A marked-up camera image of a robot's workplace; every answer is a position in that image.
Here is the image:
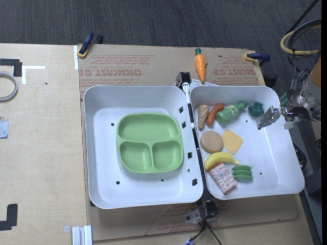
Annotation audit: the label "dark green broccoli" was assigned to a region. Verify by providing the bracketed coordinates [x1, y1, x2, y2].
[248, 101, 265, 118]

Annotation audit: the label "orange sausage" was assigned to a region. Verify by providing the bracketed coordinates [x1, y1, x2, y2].
[206, 103, 225, 127]

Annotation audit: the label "green pea pods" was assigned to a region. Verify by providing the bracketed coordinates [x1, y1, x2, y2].
[231, 164, 254, 182]

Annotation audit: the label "round tan biscuit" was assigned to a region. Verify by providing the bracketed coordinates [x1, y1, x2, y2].
[200, 131, 224, 154]

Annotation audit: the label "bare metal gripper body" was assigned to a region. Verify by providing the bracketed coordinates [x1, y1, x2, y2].
[280, 89, 322, 121]

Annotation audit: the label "white plastic tray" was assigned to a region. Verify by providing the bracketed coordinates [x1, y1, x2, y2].
[190, 85, 306, 201]
[83, 85, 204, 210]

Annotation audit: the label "orange carrot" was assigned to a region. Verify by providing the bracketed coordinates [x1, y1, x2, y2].
[194, 48, 207, 84]

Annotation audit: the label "thin black and white rod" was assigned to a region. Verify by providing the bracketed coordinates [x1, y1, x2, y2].
[182, 82, 213, 202]

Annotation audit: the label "black cylinder on white bracket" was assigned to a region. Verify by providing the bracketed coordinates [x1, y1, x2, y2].
[284, 114, 313, 130]

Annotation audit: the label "green divided plate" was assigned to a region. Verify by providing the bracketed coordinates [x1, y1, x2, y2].
[116, 113, 184, 174]

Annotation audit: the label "yellow banana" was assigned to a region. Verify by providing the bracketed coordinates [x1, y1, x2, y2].
[204, 151, 240, 171]

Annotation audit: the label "brown cardboard board red print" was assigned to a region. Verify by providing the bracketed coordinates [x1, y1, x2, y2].
[77, 44, 299, 242]

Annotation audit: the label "yellow cheese slice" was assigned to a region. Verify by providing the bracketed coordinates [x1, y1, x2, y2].
[221, 129, 244, 156]

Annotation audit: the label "orange and white carton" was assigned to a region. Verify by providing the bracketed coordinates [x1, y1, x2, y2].
[208, 162, 238, 195]

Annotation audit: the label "green bottle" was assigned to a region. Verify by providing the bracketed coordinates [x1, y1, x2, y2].
[215, 101, 248, 126]

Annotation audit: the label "tan ice cream cone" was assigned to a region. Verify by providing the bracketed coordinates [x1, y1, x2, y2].
[197, 104, 211, 131]

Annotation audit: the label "white paper sheet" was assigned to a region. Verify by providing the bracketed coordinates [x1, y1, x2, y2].
[190, 78, 221, 87]

